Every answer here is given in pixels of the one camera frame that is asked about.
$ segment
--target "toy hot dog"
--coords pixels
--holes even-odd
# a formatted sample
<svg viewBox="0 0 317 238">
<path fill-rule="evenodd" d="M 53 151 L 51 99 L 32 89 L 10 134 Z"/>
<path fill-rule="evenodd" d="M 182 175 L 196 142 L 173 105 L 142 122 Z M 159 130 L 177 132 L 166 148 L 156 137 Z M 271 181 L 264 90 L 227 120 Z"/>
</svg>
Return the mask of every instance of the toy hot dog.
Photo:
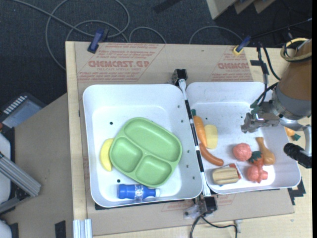
<svg viewBox="0 0 317 238">
<path fill-rule="evenodd" d="M 223 166 L 223 160 L 212 155 L 202 143 L 199 144 L 199 147 L 200 147 L 200 153 L 205 158 L 205 160 L 209 161 L 210 163 L 216 166 L 219 166 L 219 167 Z"/>
</svg>

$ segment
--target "wooden table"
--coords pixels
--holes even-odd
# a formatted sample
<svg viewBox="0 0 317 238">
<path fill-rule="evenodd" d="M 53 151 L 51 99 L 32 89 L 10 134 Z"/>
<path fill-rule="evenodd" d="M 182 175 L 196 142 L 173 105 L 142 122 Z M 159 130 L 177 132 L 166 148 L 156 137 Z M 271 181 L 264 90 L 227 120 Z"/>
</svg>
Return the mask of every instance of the wooden table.
<svg viewBox="0 0 317 238">
<path fill-rule="evenodd" d="M 176 56 L 184 54 L 190 45 L 170 45 L 172 52 Z M 213 50 L 212 46 L 195 45 L 197 49 Z M 279 49 L 268 49 L 271 63 L 275 72 L 279 75 L 287 67 L 287 63 L 279 56 Z M 262 81 L 260 69 L 251 66 L 250 60 L 257 60 L 258 54 L 255 48 L 245 48 L 246 59 L 249 63 L 250 71 L 254 81 Z M 195 58 L 189 59 L 192 66 L 199 67 L 203 61 Z M 67 65 L 67 94 L 69 111 L 69 131 L 70 131 L 70 155 L 72 172 L 72 193 L 73 193 L 73 216 L 75 220 L 85 220 L 88 218 L 86 192 L 84 183 L 83 151 L 78 96 L 78 81 L 76 69 L 75 42 L 66 42 L 66 65 Z M 276 80 L 270 76 L 270 84 Z M 303 119 L 303 124 L 311 123 L 310 119 Z M 305 146 L 304 135 L 297 141 L 297 144 Z M 254 219 L 244 219 L 241 223 L 242 237 L 258 238 L 280 238 L 280 237 L 312 237 L 312 170 L 300 166 L 302 180 L 306 189 L 304 197 L 295 199 L 295 213 L 270 217 L 259 217 Z M 217 225 L 232 224 L 232 222 L 216 223 Z M 161 228 L 156 230 L 129 232 L 112 235 L 101 235 L 99 238 L 120 238 L 120 237 L 188 237 L 190 226 L 173 228 Z M 194 231 L 197 237 L 234 237 L 234 229 L 216 229 L 208 224 L 197 225 Z"/>
</svg>

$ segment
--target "blue bottle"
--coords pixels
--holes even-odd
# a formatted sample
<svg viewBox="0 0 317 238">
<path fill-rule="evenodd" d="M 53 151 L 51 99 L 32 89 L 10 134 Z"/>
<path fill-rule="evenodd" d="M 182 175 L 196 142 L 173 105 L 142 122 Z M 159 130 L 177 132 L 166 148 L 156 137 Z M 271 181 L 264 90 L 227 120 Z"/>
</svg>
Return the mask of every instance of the blue bottle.
<svg viewBox="0 0 317 238">
<path fill-rule="evenodd" d="M 125 199 L 130 198 L 134 200 L 142 200 L 149 196 L 158 197 L 158 188 L 148 188 L 142 184 L 120 184 L 118 187 L 118 198 Z"/>
</svg>

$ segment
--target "black floor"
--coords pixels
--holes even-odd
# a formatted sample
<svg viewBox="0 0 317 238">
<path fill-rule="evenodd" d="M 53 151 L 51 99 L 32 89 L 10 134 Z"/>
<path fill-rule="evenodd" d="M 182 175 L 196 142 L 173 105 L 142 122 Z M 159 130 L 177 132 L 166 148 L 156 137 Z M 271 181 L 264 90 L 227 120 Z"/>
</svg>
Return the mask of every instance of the black floor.
<svg viewBox="0 0 317 238">
<path fill-rule="evenodd" d="M 231 6 L 216 20 L 212 20 L 206 0 L 19 1 L 27 4 L 0 0 L 0 107 L 23 92 L 45 104 L 66 92 L 66 74 L 61 67 L 65 66 L 64 42 L 71 28 L 65 22 L 74 26 L 88 20 L 105 21 L 111 42 L 129 41 L 133 33 L 131 42 L 188 44 L 191 36 L 205 26 L 226 28 L 244 38 L 312 17 L 312 0 L 276 0 L 260 14 L 250 5 L 237 15 Z M 48 12 L 54 12 L 64 22 L 53 18 L 49 21 Z M 117 35 L 111 25 L 124 30 L 124 36 Z M 78 28 L 93 34 L 100 26 L 105 27 L 86 22 Z M 133 31 L 137 27 L 150 27 L 158 33 L 147 29 Z M 254 39 L 250 46 L 260 41 L 266 47 L 279 47 L 296 37 L 311 38 L 312 21 Z M 91 41 L 92 37 L 73 31 L 68 40 Z M 192 40 L 192 44 L 239 43 L 234 34 L 216 28 L 201 31 Z"/>
</svg>

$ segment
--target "green plate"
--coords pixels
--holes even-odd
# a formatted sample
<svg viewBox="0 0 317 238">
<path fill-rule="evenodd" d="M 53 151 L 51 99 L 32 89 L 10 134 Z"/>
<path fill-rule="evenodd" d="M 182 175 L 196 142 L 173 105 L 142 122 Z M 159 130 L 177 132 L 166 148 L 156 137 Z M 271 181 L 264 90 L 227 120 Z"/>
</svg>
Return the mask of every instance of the green plate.
<svg viewBox="0 0 317 238">
<path fill-rule="evenodd" d="M 119 171 L 148 186 L 164 184 L 182 155 L 179 139 L 146 118 L 133 118 L 121 128 L 110 148 L 110 160 Z"/>
</svg>

